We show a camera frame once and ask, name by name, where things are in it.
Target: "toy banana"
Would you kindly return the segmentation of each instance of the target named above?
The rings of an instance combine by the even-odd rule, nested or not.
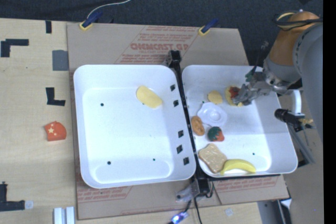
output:
[[[221,175],[223,175],[226,171],[229,171],[232,169],[245,170],[250,173],[256,172],[255,166],[252,163],[244,159],[228,159],[225,162],[223,169],[221,170]]]

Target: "blue and yellow clip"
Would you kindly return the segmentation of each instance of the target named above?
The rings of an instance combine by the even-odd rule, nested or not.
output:
[[[207,23],[205,26],[202,26],[199,30],[198,30],[198,34],[200,36],[205,36],[206,34],[209,33],[210,28],[211,27],[215,27],[218,24],[218,19],[212,19],[209,23]]]
[[[103,12],[94,12],[92,13],[84,22],[79,24],[79,28],[83,31],[88,30],[92,27],[92,23],[96,22],[101,16],[103,15]]]

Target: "cardboard sheet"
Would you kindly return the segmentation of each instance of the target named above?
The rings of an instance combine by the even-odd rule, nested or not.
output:
[[[181,67],[188,65],[247,65],[237,29],[213,28],[206,36],[196,27],[94,24],[82,31],[68,23],[70,94],[75,147],[79,219],[92,219],[184,209],[175,194],[189,180],[109,189],[93,189],[80,176],[77,143],[74,71],[87,64],[161,64],[170,50],[179,50]],[[288,198],[283,177],[230,179],[215,182],[216,193],[199,201],[200,207]]]

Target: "white tray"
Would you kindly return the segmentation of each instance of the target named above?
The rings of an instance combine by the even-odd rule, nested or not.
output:
[[[221,93],[223,103],[218,106],[227,113],[226,123],[220,126],[225,139],[214,143],[228,159],[245,159],[257,169],[255,174],[235,169],[222,176],[220,173],[213,174],[199,160],[202,170],[212,177],[286,174],[297,168],[297,155],[287,125],[274,116],[274,112],[280,108],[274,92],[243,107],[230,106],[225,99],[225,89],[232,85],[241,87],[246,83],[245,74],[251,69],[251,66],[188,66],[183,70],[182,80],[190,118],[197,114],[204,102],[209,102],[209,92],[217,90]],[[194,140],[197,151],[210,143],[206,134],[195,134]]]
[[[142,104],[144,85],[163,103]],[[174,72],[155,65],[86,65],[74,74],[80,169],[93,188],[190,178],[196,169]]]

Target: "hole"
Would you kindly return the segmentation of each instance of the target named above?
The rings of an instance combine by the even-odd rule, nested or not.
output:
[[[189,163],[189,158],[187,157],[187,158],[184,158],[183,159],[183,164],[184,165],[187,165]]]
[[[180,153],[182,150],[183,150],[182,145],[179,145],[179,146],[176,148],[177,153]]]

